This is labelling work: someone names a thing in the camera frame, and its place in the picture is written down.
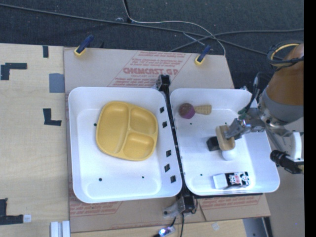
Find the dark background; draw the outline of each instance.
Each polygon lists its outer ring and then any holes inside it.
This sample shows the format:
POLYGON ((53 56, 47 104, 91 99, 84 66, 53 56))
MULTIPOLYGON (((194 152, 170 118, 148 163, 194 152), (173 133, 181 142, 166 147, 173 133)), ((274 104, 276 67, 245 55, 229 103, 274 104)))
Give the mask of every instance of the dark background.
MULTIPOLYGON (((212 34, 235 31, 257 31, 219 35, 217 38, 254 49, 247 50, 222 42, 235 88, 252 83, 259 71, 273 73, 267 62, 270 47, 285 40, 304 41, 304 0, 126 0, 129 23, 122 0, 0 0, 0 42, 78 46, 89 34, 92 46, 201 53, 205 46, 193 38, 208 35, 198 26, 186 23, 146 24, 135 21, 187 21, 199 24, 212 34), (7 5, 105 20, 89 21, 51 15, 7 5), (176 29, 167 31, 160 27, 176 29)), ((213 39, 202 41, 212 47, 210 54, 223 55, 222 46, 213 39)))

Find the cardboard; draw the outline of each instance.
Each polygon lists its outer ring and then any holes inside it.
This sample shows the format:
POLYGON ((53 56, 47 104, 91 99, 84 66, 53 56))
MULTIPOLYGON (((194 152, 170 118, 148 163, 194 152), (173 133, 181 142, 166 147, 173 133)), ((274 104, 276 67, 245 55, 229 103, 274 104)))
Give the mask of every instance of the cardboard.
MULTIPOLYGON (((86 204, 72 189, 71 151, 69 141, 68 95, 80 86, 153 87, 160 74, 169 75, 170 92, 177 88, 234 88, 226 58, 207 55, 203 64, 194 60, 198 54, 137 50, 89 48, 81 57, 74 48, 64 49, 66 128, 69 172, 69 207, 71 232, 88 232, 145 226, 165 226, 172 218, 163 216, 175 197, 86 204)), ((240 219, 269 216, 265 195, 213 197, 199 199, 195 214, 188 222, 240 219)))

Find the white cable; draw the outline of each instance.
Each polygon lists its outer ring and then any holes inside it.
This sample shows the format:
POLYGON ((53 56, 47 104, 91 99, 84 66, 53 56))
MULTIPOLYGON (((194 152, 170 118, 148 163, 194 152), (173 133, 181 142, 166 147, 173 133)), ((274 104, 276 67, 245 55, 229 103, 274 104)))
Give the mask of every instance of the white cable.
POLYGON ((190 25, 194 25, 194 26, 197 26, 197 27, 200 27, 201 29, 203 29, 204 31, 206 31, 208 34, 210 34, 211 36, 213 36, 213 38, 221 45, 221 47, 223 48, 223 51, 224 51, 224 56, 226 56, 226 49, 224 48, 223 44, 216 39, 216 37, 209 31, 207 30, 206 28, 204 28, 203 26, 201 25, 198 25, 196 23, 193 23, 193 22, 188 22, 188 21, 182 21, 182 20, 166 20, 166 21, 155 21, 155 22, 144 22, 144 21, 137 21, 137 20, 134 20, 130 17, 129 13, 128 13, 128 10, 127 10, 127 7, 126 7, 126 4, 123 1, 123 5, 124 5, 124 9, 125 9, 125 13, 128 17, 128 19, 130 19, 132 22, 135 22, 135 23, 138 23, 138 24, 163 24, 163 23, 183 23, 183 24, 190 24, 190 25))

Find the blue clamp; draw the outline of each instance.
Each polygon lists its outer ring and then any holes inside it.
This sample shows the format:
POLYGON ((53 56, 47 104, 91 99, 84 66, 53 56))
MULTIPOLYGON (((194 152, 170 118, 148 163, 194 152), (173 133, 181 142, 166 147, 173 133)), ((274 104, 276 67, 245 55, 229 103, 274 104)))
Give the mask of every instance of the blue clamp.
POLYGON ((195 64, 201 65, 204 61, 205 56, 207 53, 211 50, 211 46, 207 45, 206 48, 203 50, 203 52, 195 59, 195 64))
POLYGON ((93 41, 94 36, 89 35, 81 44, 78 46, 75 50, 74 53, 76 56, 81 56, 85 52, 85 48, 89 46, 89 44, 93 41))

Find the yellow plate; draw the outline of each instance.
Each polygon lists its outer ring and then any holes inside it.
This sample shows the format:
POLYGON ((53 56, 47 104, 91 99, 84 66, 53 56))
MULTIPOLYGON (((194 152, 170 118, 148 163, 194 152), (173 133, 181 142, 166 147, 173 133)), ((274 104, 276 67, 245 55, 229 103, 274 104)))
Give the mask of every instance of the yellow plate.
POLYGON ((156 116, 137 105, 113 101, 101 111, 96 130, 99 149, 127 160, 145 160, 156 147, 156 116))

